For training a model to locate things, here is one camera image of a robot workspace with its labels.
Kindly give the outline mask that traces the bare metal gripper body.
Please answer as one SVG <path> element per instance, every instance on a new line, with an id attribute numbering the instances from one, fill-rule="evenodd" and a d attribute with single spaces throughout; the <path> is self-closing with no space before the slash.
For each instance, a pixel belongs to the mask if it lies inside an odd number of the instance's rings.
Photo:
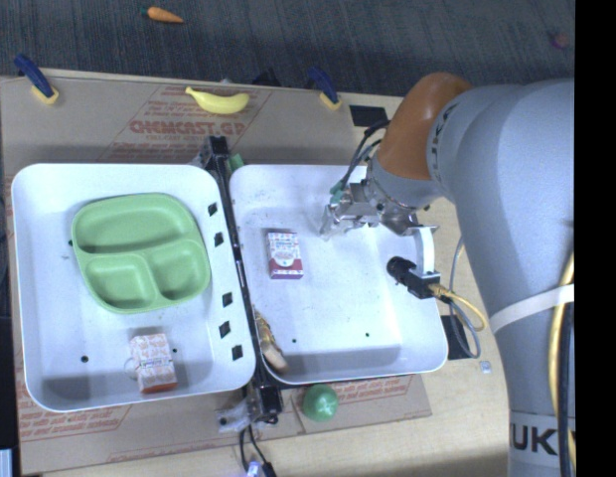
<path id="1" fill-rule="evenodd" d="M 416 208 L 397 202 L 370 181 L 346 187 L 336 204 L 336 218 L 342 216 L 366 216 L 369 223 L 364 227 L 383 226 L 400 237 L 412 235 L 420 226 Z"/>

